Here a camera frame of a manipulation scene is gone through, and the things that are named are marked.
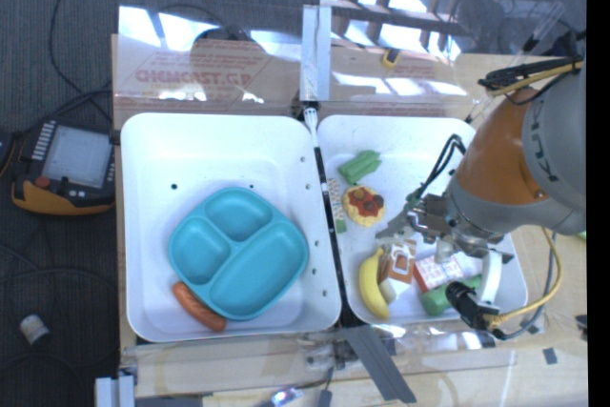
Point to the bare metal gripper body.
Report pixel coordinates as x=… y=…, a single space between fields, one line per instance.
x=441 y=217

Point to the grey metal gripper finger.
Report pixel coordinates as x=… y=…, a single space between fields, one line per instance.
x=413 y=234
x=392 y=226

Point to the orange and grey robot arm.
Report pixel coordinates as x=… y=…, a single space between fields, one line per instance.
x=505 y=157

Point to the white and orange carton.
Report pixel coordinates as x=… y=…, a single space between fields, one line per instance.
x=400 y=264

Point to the yellow toy pizza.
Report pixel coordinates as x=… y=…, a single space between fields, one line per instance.
x=363 y=206

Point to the red and white carton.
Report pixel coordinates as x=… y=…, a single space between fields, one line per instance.
x=436 y=274

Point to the small white and green packet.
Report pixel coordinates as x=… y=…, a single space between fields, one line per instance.
x=337 y=205

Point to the yellow banana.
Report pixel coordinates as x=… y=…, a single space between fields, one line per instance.
x=369 y=283

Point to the small white block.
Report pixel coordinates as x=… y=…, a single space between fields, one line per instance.
x=388 y=291

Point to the green toy celery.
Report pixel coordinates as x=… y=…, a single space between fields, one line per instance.
x=359 y=166

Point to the green bottle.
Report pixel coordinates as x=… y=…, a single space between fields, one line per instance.
x=434 y=302

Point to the white plastic tray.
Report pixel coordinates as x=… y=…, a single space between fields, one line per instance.
x=190 y=148
x=414 y=148

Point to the blue divided plate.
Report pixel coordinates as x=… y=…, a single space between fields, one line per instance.
x=238 y=252

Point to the orange sausage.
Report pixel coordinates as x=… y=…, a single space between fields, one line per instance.
x=197 y=307

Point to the brown cardboard board red print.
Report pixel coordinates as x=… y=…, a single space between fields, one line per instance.
x=200 y=81

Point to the black cylinder on white bracket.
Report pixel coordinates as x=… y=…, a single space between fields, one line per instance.
x=469 y=302

